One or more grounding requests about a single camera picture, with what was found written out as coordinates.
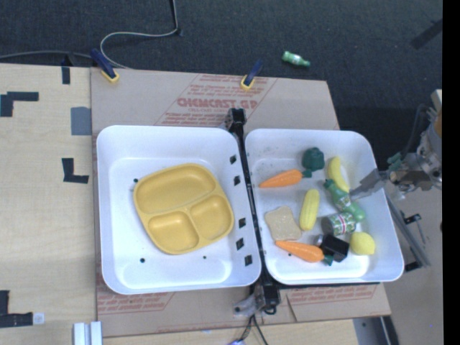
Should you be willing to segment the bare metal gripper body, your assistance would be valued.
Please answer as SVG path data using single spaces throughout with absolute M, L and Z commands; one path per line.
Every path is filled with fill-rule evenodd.
M 442 190 L 442 152 L 428 148 L 406 155 L 398 152 L 387 159 L 387 166 L 391 182 L 400 190 Z

